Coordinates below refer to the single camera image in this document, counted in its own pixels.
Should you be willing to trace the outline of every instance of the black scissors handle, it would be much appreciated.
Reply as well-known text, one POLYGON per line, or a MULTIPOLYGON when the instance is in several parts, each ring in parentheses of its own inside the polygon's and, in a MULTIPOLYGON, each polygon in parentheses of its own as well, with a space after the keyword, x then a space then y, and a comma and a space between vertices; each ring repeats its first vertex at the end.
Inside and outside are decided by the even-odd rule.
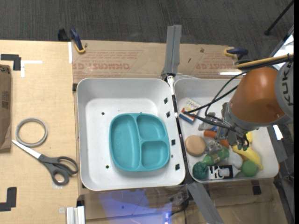
POLYGON ((77 163, 69 157, 60 156, 56 158, 50 158, 42 154, 39 156, 38 160, 42 162, 49 170, 52 180, 56 185, 67 184, 69 182, 69 176, 76 174, 79 171, 77 163), (61 163, 61 161, 70 162, 73 165, 74 169, 71 169, 66 164, 61 163), (60 174, 64 178, 64 180, 57 180, 55 177, 56 174, 60 174))

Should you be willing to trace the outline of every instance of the gray ring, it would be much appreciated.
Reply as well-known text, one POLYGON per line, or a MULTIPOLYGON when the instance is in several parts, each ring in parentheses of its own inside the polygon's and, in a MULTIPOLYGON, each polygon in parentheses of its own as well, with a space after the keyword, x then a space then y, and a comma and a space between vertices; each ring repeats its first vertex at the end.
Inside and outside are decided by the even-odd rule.
POLYGON ((48 129, 47 129, 46 124, 45 124, 41 119, 37 119, 37 118, 27 118, 27 119, 22 120, 22 121, 17 125, 17 128, 16 128, 16 130, 15 130, 15 138, 17 139, 17 141, 18 141, 19 143, 21 143, 21 144, 27 146, 27 147, 36 147, 36 146, 41 145, 42 143, 45 142, 47 136, 48 136, 48 129), (39 141, 36 142, 36 143, 32 143, 32 144, 30 144, 30 143, 26 143, 26 142, 24 142, 23 140, 21 140, 20 137, 19 137, 19 131, 20 131, 20 128, 21 128, 24 124, 26 124, 26 123, 28 123, 28 122, 36 122, 36 123, 39 123, 39 124, 43 127, 43 129, 44 129, 44 131, 45 131, 45 134, 43 135, 42 139, 39 140, 39 141))

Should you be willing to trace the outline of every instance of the banana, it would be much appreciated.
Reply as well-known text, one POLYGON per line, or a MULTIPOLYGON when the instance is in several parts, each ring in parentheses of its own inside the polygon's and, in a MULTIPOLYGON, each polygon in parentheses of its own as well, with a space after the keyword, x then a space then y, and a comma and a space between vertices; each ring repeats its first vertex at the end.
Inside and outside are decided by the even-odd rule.
POLYGON ((249 160, 253 161, 260 169, 263 169, 263 166, 261 164, 261 157, 251 148, 248 148, 246 151, 244 151, 243 149, 239 150, 238 146, 234 145, 233 151, 238 154, 244 155, 249 160))

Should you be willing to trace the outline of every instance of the teal plate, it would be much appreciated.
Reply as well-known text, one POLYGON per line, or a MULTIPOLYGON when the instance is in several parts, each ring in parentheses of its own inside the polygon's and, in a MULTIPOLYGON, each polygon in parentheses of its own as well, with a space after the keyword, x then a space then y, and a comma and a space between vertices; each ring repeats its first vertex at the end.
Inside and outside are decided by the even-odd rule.
POLYGON ((116 166, 131 172, 162 168, 170 156, 164 123, 145 113, 116 116, 110 124, 109 146, 116 166))

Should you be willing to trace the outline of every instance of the gray floor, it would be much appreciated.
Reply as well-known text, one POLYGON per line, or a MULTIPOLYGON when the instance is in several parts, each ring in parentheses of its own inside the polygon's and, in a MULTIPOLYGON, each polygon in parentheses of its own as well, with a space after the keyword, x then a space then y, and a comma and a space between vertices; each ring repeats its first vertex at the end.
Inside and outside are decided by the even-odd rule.
POLYGON ((268 57, 294 24, 291 0, 0 0, 0 39, 57 41, 60 28, 82 40, 166 42, 182 25, 181 43, 217 44, 268 57))

